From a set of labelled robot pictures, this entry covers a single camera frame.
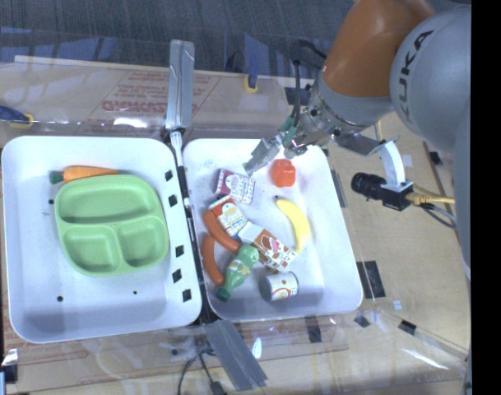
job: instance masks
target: can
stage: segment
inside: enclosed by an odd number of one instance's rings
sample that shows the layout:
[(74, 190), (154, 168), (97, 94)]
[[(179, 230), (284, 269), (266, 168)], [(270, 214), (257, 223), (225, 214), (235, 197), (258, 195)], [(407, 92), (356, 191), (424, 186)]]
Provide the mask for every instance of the can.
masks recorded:
[(265, 301), (288, 299), (298, 294), (298, 277), (293, 272), (265, 275), (259, 279), (259, 292)]

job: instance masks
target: sausage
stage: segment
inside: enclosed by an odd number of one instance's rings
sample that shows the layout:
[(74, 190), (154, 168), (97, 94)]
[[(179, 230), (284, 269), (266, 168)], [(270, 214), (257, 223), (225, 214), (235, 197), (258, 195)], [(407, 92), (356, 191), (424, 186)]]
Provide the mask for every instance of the sausage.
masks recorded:
[(213, 283), (217, 286), (222, 286), (225, 283), (225, 276), (217, 266), (216, 258), (214, 258), (215, 244), (216, 239), (207, 234), (202, 241), (201, 246), (202, 264), (204, 265), (204, 268)]
[(206, 210), (204, 214), (202, 214), (202, 220), (204, 221), (204, 225), (208, 229), (208, 232), (210, 232), (210, 235), (216, 239), (221, 246), (232, 253), (239, 250), (239, 246), (241, 245), (239, 241), (232, 239), (226, 231), (221, 228), (212, 211)]

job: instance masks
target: banana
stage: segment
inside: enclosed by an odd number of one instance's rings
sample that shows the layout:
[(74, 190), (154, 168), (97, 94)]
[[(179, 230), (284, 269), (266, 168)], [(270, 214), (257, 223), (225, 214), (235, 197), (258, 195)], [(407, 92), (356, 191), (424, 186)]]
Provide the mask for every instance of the banana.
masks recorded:
[(301, 253), (310, 236), (310, 225), (303, 211), (289, 199), (276, 196), (276, 205), (286, 215), (294, 227), (296, 236), (296, 252)]

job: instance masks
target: green divided plate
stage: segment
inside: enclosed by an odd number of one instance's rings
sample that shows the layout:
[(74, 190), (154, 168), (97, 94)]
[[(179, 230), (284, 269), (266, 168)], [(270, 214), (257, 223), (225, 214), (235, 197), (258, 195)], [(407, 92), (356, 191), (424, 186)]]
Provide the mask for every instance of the green divided plate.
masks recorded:
[(139, 271), (168, 253), (160, 199), (140, 177), (73, 180), (59, 189), (54, 204), (63, 252), (79, 272), (102, 277)]

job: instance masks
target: toy carrot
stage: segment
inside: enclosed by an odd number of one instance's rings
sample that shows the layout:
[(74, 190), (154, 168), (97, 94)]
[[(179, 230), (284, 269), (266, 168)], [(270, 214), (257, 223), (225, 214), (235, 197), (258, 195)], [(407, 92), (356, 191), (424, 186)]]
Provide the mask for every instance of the toy carrot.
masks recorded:
[(64, 171), (53, 171), (49, 175), (49, 180), (52, 184), (56, 184), (61, 181), (68, 183), (77, 179), (85, 179), (87, 177), (95, 177), (97, 175), (112, 174), (118, 174), (118, 170), (103, 167), (90, 167), (86, 165), (73, 165), (67, 167)]

